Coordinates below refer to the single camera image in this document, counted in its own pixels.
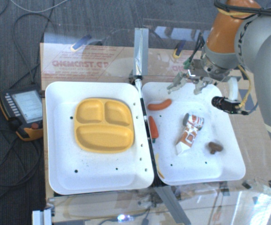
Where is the white plastic tray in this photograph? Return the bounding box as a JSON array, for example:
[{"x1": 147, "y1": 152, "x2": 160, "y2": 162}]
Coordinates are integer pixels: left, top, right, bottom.
[
  {"x1": 44, "y1": 81, "x2": 155, "y2": 195},
  {"x1": 141, "y1": 82, "x2": 246, "y2": 187}
]

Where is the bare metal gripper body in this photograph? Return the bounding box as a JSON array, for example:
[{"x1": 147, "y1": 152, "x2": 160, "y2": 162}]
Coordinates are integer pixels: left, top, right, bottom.
[{"x1": 187, "y1": 59, "x2": 231, "y2": 82}]

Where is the yellow divided plate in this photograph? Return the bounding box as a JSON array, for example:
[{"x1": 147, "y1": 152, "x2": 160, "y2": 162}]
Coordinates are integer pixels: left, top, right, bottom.
[{"x1": 73, "y1": 97, "x2": 135, "y2": 154}]

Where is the orange sausage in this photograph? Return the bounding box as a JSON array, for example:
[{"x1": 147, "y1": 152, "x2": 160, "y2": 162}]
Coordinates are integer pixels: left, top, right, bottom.
[{"x1": 147, "y1": 98, "x2": 173, "y2": 111}]

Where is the black cylinder on white bracket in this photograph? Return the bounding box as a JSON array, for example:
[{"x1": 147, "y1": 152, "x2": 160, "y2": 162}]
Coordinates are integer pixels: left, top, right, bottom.
[{"x1": 211, "y1": 76, "x2": 242, "y2": 114}]

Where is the orange carrot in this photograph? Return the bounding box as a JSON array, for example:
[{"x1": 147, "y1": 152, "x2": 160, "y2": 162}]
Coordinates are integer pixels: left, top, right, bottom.
[{"x1": 148, "y1": 115, "x2": 160, "y2": 143}]

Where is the orange and white carton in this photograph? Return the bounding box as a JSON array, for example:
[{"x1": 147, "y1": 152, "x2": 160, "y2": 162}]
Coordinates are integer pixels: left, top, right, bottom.
[{"x1": 175, "y1": 124, "x2": 199, "y2": 156}]

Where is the orange and white can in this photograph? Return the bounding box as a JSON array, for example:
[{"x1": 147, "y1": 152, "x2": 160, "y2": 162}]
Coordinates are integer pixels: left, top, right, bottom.
[{"x1": 182, "y1": 112, "x2": 205, "y2": 131}]

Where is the brown mushroom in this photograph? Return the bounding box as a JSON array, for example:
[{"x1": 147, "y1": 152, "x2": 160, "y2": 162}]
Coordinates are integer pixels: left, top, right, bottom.
[{"x1": 207, "y1": 141, "x2": 224, "y2": 155}]

